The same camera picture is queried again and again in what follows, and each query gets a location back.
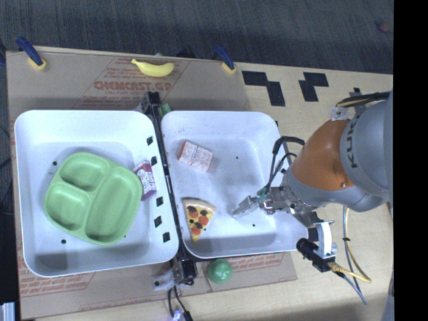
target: green ball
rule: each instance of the green ball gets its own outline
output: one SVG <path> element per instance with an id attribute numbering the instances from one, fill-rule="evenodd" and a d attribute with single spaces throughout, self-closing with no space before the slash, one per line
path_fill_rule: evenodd
<path id="1" fill-rule="evenodd" d="M 232 265 L 223 258 L 213 260 L 208 266 L 208 278 L 217 284 L 229 281 L 232 273 Z"/>

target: yellow banana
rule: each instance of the yellow banana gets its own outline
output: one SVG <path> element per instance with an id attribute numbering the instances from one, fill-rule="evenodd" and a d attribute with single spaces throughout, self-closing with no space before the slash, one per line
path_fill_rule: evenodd
<path id="1" fill-rule="evenodd" d="M 152 76 L 156 78 L 161 78 L 163 76 L 169 75 L 174 70 L 174 63 L 165 63 L 161 65 L 139 62 L 135 58 L 131 61 L 132 64 L 135 64 L 140 71 L 147 76 Z"/>

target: divided green plate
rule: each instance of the divided green plate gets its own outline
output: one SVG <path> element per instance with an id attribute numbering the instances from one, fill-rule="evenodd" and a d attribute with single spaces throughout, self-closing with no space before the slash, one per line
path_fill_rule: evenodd
<path id="1" fill-rule="evenodd" d="M 89 152 L 69 156 L 50 183 L 43 208 L 57 227 L 99 245 L 122 239 L 142 196 L 140 179 L 124 166 Z"/>

